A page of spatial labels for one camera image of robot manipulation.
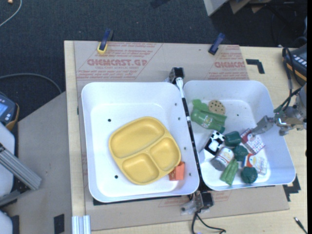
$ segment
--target blue clamp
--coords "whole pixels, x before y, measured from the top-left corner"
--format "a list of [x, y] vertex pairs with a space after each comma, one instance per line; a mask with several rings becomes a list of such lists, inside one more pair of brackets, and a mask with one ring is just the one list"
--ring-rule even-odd
[[223, 33], [220, 33], [218, 35], [218, 38], [214, 41], [213, 45], [208, 50], [208, 52], [212, 55], [215, 55], [218, 50], [218, 46], [224, 40], [224, 38], [225, 38], [225, 35]]
[[112, 34], [113, 34], [113, 31], [111, 31], [110, 29], [105, 30], [103, 40], [102, 42], [98, 44], [98, 47], [97, 47], [97, 52], [99, 54], [103, 55], [105, 53], [107, 49], [107, 41], [109, 41], [112, 38]]

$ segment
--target dark green object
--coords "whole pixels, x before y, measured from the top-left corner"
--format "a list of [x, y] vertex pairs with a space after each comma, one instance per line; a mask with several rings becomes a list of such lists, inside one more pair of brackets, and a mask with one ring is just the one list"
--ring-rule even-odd
[[242, 142], [239, 132], [234, 131], [226, 134], [225, 136], [225, 145], [226, 146], [237, 146]]
[[246, 155], [248, 154], [248, 150], [241, 145], [235, 146], [232, 151], [237, 161], [244, 161]]
[[220, 179], [227, 183], [228, 185], [232, 185], [234, 177], [238, 170], [238, 162], [236, 159], [232, 159], [228, 166], [225, 168], [222, 173]]
[[244, 183], [252, 184], [258, 178], [258, 173], [255, 167], [247, 167], [245, 166], [242, 170], [240, 176], [242, 177]]

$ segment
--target wooden table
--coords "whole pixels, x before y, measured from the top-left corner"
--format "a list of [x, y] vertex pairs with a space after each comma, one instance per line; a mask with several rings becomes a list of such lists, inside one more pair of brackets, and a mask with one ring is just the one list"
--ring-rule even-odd
[[[258, 59], [262, 62], [265, 74], [259, 74], [254, 65], [247, 65], [250, 80], [262, 82], [269, 90], [274, 107], [276, 108], [288, 96], [288, 86], [285, 71], [281, 62], [281, 48], [241, 47], [244, 59]], [[82, 178], [82, 162], [80, 152], [79, 120], [77, 115], [77, 88], [75, 74], [74, 42], [65, 41], [65, 70], [66, 70], [66, 94], [69, 131], [70, 174], [72, 212], [74, 216], [83, 216], [85, 212], [84, 189]], [[291, 130], [285, 136], [287, 146], [291, 152], [292, 160], [300, 182], [301, 190], [297, 194], [291, 194], [290, 209], [287, 211], [269, 212], [260, 214], [238, 215], [206, 219], [208, 225], [221, 227], [229, 234], [250, 233], [303, 233], [296, 224], [297, 217], [302, 224], [308, 226], [307, 205], [307, 148], [306, 131]], [[212, 233], [199, 221], [195, 224], [196, 232]], [[131, 228], [111, 229], [96, 231], [97, 234], [145, 234], [145, 233], [191, 233], [191, 222], [181, 221], [166, 224], [154, 224]]]

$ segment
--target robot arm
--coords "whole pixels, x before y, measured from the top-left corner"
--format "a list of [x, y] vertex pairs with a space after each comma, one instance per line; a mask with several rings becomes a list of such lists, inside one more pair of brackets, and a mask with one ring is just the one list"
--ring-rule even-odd
[[[291, 97], [296, 95], [295, 103], [292, 107], [286, 104]], [[274, 117], [264, 116], [255, 128], [252, 134], [257, 135], [271, 129], [276, 124], [280, 130], [279, 134], [284, 136], [289, 130], [296, 128], [297, 130], [307, 129], [307, 84], [296, 90], [286, 101], [274, 111]]]

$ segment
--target green bottle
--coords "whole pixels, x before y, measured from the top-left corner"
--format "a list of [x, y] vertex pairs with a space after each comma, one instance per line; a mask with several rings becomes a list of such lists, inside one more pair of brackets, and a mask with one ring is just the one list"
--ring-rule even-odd
[[219, 115], [211, 112], [203, 112], [198, 109], [193, 109], [191, 113], [191, 121], [196, 122], [203, 128], [217, 130], [219, 133], [223, 133], [225, 130], [225, 119], [226, 116], [224, 115]]

